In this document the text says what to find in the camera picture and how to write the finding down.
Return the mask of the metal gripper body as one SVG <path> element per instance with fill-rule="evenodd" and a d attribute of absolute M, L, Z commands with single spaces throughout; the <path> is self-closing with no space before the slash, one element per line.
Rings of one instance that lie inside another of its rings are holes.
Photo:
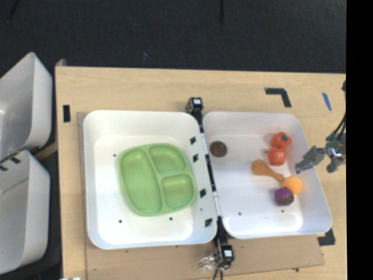
<path fill-rule="evenodd" d="M 327 171 L 333 173 L 346 162 L 346 143 L 342 140 L 332 140 L 326 144 L 326 155 L 330 159 Z"/>

